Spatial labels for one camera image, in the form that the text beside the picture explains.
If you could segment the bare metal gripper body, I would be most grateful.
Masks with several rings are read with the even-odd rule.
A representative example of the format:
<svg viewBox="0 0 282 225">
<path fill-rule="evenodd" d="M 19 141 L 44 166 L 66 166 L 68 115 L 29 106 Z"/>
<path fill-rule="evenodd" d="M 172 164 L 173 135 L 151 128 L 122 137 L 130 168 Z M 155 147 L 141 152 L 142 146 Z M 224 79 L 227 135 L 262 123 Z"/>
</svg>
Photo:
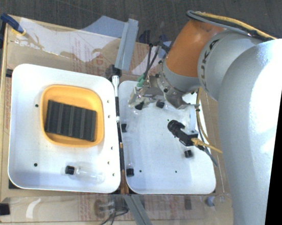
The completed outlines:
<svg viewBox="0 0 282 225">
<path fill-rule="evenodd" d="M 140 96 L 166 100 L 170 104 L 184 105 L 186 88 L 179 82 L 169 81 L 165 76 L 148 76 L 140 90 Z"/>
</svg>

